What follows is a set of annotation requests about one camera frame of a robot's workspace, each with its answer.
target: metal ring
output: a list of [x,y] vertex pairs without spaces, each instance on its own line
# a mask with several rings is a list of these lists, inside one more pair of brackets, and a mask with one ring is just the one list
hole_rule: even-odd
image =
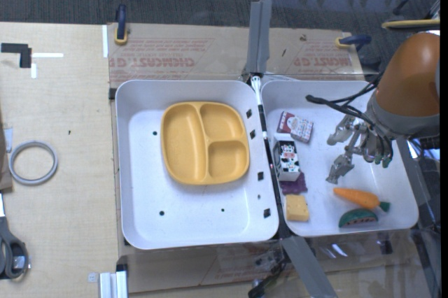
[[[47,150],[50,155],[53,158],[53,166],[52,168],[49,170],[49,172],[42,176],[41,178],[37,178],[35,180],[33,179],[28,179],[28,178],[23,178],[21,176],[19,176],[15,170],[14,170],[14,161],[15,158],[17,157],[17,155],[22,152],[25,149],[28,148],[42,148]],[[41,183],[46,182],[47,180],[49,180],[53,174],[56,172],[56,168],[57,168],[57,156],[56,156],[56,152],[55,149],[53,149],[50,145],[48,145],[47,143],[43,142],[43,141],[38,141],[38,140],[31,140],[31,141],[25,141],[24,143],[21,143],[20,145],[16,146],[13,151],[11,151],[11,155],[9,157],[9,170],[11,172],[11,174],[13,175],[13,178],[23,184],[23,185],[39,185]]]

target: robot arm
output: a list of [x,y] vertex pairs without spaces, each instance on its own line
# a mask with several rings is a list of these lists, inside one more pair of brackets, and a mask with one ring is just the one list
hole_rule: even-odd
[[362,155],[367,162],[382,162],[386,168],[392,160],[393,140],[420,139],[438,147],[440,36],[421,32],[403,42],[377,83],[366,111],[357,117],[358,122],[346,114],[327,140],[335,145],[351,137],[345,153],[331,167],[327,178],[331,183],[337,184],[340,176],[354,168],[353,154]]

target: white tape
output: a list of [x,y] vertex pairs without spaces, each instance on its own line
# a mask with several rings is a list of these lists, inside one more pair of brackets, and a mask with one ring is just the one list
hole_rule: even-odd
[[63,58],[64,53],[33,53],[33,58]]
[[6,152],[9,154],[13,149],[13,128],[4,128],[3,133],[5,135]]
[[103,25],[103,57],[107,58],[109,55],[109,44],[107,43],[107,26]]
[[37,78],[37,64],[31,63],[31,78],[36,79]]

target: toy carrot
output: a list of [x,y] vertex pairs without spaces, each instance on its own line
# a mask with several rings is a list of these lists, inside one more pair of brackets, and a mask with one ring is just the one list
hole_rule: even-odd
[[333,192],[338,196],[344,197],[345,199],[370,210],[379,206],[381,210],[387,212],[391,205],[388,202],[382,202],[378,200],[377,195],[367,191],[334,187]]

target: small box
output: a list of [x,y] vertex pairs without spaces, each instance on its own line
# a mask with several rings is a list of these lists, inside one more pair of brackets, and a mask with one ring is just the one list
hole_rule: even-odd
[[280,181],[296,181],[300,164],[294,141],[277,141],[274,146],[274,163]]
[[290,134],[293,139],[307,143],[311,138],[312,129],[313,122],[284,111],[281,114],[277,132]]

